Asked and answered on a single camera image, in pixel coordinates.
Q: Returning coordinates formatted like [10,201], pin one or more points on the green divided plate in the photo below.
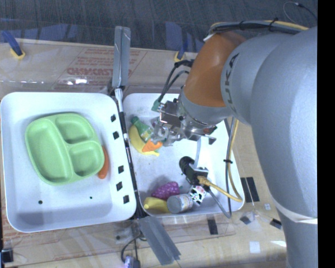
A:
[48,149]

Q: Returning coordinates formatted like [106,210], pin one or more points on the yellow squash toy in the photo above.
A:
[156,204]

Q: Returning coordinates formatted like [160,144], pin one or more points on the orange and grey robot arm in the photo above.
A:
[279,99]

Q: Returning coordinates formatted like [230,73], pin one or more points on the black cylinder on white bracket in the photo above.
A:
[190,169]

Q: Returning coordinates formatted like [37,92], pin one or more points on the brown cardboard board red print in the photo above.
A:
[72,63]

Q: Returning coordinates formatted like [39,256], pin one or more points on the silver can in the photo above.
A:
[180,204]

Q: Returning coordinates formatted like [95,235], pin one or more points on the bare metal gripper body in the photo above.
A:
[171,114]

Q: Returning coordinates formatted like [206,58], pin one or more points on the purple grapes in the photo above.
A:
[166,190]

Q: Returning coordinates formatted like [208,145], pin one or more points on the yellow banana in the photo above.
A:
[135,142]

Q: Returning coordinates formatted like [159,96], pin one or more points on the orange carrot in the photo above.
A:
[150,147]

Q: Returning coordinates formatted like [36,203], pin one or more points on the green bottle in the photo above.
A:
[141,127]

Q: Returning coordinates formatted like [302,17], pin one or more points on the black and white carton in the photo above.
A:
[198,195]

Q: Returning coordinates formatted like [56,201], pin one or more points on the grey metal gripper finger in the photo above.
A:
[169,137]
[158,130]

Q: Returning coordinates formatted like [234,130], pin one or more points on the white plastic tray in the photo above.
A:
[58,208]
[162,169]

